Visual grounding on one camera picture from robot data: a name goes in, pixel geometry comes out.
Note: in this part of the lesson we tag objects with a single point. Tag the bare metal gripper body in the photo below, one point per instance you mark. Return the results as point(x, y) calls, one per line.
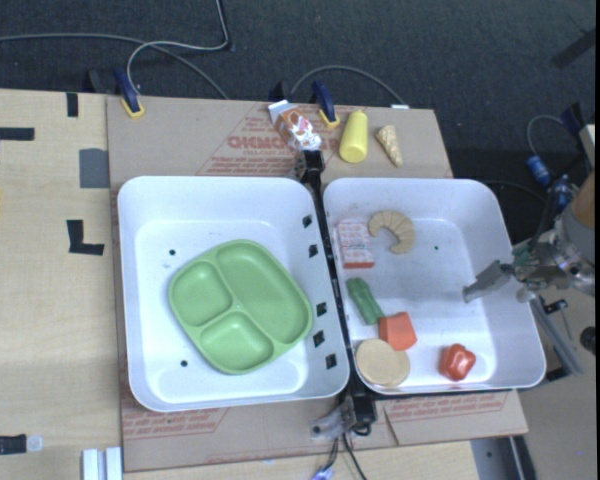
point(577, 270)

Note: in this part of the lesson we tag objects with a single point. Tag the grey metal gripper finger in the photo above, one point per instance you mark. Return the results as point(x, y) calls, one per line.
point(487, 282)
point(545, 275)

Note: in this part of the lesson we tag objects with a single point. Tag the white plastic tray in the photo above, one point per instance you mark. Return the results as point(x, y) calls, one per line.
point(460, 288)
point(155, 318)

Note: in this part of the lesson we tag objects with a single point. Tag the red bell pepper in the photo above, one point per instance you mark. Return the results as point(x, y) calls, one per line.
point(457, 363)

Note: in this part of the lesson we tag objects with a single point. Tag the beige croissant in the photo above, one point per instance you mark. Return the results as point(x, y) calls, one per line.
point(402, 230)

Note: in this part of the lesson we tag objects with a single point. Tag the orange carrot piece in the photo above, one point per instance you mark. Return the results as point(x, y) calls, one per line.
point(397, 332)

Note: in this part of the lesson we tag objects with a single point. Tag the green cucumber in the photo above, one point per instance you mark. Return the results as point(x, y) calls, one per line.
point(365, 300)

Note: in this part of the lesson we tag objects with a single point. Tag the beige round biscuit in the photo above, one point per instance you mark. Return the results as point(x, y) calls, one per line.
point(380, 363)

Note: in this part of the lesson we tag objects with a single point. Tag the orange and white packet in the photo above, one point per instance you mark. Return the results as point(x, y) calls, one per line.
point(354, 245)

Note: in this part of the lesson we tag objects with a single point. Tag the thin black rod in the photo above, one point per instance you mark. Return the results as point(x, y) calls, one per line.
point(330, 255)

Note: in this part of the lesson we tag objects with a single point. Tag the yellow pizza slice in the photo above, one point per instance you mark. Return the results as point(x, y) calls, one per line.
point(391, 143)

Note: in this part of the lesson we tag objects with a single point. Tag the yellow bottle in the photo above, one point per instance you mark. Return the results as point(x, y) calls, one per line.
point(354, 140)

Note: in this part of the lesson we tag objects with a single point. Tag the orange and white carton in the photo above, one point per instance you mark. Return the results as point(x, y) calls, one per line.
point(295, 128)

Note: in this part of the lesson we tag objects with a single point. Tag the green divided plate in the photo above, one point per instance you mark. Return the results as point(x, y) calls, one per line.
point(240, 305)

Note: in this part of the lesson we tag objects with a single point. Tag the brown cardboard board red print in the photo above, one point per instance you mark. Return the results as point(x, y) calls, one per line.
point(180, 143)

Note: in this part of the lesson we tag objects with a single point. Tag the black cylinder on white bracket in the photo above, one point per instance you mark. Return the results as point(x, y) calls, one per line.
point(589, 340)

